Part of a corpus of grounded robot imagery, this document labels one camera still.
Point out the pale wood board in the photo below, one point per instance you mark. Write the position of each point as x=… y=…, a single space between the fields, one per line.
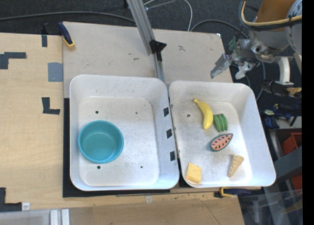
x=110 y=52

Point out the yellow banana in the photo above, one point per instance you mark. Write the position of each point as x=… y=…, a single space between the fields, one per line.
x=207 y=115

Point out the thin black rod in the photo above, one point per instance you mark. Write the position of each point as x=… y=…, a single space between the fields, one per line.
x=174 y=131

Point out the yellow cheese wedge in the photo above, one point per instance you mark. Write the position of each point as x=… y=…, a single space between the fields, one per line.
x=193 y=173

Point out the white plastic tray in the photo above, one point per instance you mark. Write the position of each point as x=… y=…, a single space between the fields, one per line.
x=196 y=145
x=137 y=133

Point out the green pea pods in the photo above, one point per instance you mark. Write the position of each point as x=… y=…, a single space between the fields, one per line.
x=220 y=122

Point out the beige ice cream cone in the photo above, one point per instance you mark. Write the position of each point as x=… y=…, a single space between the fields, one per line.
x=235 y=165

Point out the pink watermelon slice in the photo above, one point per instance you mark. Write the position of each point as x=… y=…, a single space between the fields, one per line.
x=221 y=142

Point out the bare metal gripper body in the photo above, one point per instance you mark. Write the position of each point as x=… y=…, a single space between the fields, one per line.
x=245 y=52

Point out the teal bowl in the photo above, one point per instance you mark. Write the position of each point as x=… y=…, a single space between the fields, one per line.
x=100 y=143

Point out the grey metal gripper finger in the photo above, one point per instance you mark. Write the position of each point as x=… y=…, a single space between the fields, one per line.
x=244 y=70
x=220 y=66

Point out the black cylinder on white bracket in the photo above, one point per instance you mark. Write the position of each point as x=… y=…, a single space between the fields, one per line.
x=284 y=72

